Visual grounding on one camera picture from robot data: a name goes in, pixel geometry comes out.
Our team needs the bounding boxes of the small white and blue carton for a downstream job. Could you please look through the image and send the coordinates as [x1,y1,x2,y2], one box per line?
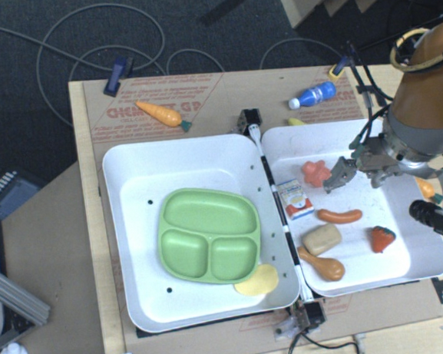
[274,177,316,222]

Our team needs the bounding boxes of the yellow flat round disc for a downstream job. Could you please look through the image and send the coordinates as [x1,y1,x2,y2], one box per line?
[232,263,281,299]

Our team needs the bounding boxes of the orange sausage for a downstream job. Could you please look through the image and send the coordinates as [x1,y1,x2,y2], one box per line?
[316,205,364,227]

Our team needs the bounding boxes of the brown chicken drumstick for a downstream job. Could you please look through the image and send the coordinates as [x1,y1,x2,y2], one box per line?
[296,242,347,285]

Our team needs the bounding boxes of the brown cardboard board red print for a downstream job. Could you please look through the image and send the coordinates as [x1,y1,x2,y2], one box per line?
[81,51,443,354]

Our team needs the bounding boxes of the pink flower-shaped biscuit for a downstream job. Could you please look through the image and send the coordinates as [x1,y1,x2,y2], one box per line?
[300,158,333,190]

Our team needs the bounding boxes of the black block with thin wires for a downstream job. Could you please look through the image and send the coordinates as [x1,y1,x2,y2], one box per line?
[289,299,329,333]
[234,108,264,135]

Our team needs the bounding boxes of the green divided plate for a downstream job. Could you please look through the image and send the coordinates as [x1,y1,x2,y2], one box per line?
[152,181,266,291]

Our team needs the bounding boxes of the large orange carrot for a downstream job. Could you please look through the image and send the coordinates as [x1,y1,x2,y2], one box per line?
[134,96,193,137]

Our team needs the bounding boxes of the black cylinder on white bracket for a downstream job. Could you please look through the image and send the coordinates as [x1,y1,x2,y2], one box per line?
[405,167,443,242]

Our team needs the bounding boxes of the thin black and white rod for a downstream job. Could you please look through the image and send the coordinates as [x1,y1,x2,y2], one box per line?
[248,119,315,306]

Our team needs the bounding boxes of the beige bread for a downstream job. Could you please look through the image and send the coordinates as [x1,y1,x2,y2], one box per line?
[301,222,345,258]

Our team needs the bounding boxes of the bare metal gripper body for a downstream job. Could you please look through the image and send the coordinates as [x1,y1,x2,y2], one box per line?
[352,130,439,186]

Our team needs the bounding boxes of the red strawberry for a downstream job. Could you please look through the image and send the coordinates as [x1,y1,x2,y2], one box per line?
[370,224,398,255]

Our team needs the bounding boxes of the blue bottle with white cap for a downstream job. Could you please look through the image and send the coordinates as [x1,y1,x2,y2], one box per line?
[286,80,339,111]

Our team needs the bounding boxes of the small orange carrot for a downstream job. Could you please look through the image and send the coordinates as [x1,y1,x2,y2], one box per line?
[415,175,443,206]

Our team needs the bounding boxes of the white plastic tray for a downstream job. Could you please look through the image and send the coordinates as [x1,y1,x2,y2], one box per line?
[100,128,305,337]
[258,112,443,303]

